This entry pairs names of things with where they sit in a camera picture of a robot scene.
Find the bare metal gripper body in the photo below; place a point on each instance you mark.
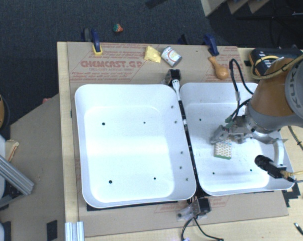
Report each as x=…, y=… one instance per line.
x=240, y=127

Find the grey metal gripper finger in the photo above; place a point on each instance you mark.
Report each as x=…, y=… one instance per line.
x=239, y=138
x=218, y=134

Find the white patterned packet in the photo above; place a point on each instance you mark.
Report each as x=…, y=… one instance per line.
x=223, y=150

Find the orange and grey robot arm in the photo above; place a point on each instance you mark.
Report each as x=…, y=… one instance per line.
x=272, y=99

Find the white plastic tray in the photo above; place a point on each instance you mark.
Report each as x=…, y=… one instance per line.
x=231, y=174
x=131, y=147

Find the thin black and white rod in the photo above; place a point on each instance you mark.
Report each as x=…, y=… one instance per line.
x=184, y=117

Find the brown chicken drumstick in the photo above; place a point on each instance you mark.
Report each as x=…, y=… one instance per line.
x=220, y=70

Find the small white and orange can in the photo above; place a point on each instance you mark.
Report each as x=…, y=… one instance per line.
x=171, y=56

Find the yellow cheese wedge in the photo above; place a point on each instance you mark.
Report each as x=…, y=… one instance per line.
x=152, y=54

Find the brown cardboard board, red print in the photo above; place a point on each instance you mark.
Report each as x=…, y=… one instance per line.
x=111, y=64

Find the black cylinder on white bracket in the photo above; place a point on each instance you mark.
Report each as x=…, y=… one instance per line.
x=267, y=165

